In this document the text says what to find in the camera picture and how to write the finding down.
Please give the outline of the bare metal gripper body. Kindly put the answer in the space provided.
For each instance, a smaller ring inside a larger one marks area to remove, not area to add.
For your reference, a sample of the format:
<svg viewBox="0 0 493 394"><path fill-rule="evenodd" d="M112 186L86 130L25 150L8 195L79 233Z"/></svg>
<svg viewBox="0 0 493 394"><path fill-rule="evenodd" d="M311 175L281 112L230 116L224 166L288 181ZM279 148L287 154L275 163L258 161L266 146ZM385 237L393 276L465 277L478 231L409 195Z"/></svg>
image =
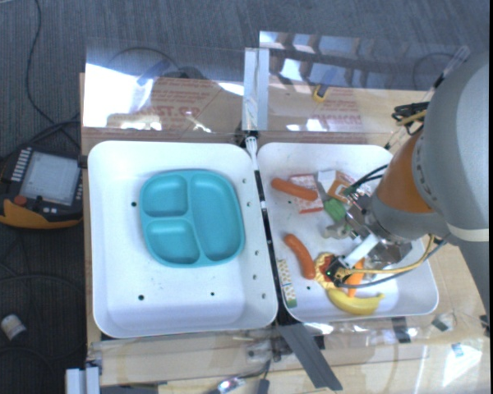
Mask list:
<svg viewBox="0 0 493 394"><path fill-rule="evenodd" d="M352 213L355 220L353 225L349 225L352 228L353 240L357 237L365 239L371 234L378 235L376 217L371 209L371 197L366 194L351 193L348 200L347 211Z"/></svg>

